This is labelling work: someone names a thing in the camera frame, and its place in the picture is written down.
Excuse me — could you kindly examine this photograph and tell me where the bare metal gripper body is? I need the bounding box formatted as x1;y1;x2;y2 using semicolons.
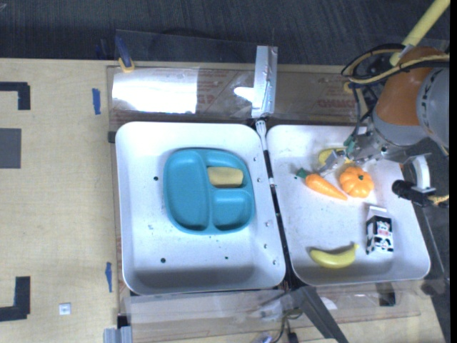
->
346;130;426;164

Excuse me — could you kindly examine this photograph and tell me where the yellow lemon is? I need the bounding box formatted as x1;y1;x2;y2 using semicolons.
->
317;147;353;166

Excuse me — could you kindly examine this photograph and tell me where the orange carrot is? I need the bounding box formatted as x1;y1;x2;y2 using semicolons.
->
296;167;348;202

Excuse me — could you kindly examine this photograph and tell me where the orange pumpkin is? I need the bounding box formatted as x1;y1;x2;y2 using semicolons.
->
338;165;376;199

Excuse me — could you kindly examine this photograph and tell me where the white plastic tray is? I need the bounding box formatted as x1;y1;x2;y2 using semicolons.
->
266;124;432;287
114;121;287;297

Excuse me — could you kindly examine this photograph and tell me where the black and white milk carton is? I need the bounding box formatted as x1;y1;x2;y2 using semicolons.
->
365;205;395;256

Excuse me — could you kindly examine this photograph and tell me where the yellow banana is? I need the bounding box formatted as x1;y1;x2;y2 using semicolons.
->
308;242;360;269

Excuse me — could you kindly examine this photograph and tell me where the yellow bread piece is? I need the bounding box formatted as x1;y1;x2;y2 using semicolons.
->
206;166;245;189

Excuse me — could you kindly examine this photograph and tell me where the blue divided plate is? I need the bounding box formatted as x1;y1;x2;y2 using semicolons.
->
162;147;256;235

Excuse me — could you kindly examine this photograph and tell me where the black cylinder on white bracket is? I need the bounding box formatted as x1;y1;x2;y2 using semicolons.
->
391;154;438;207

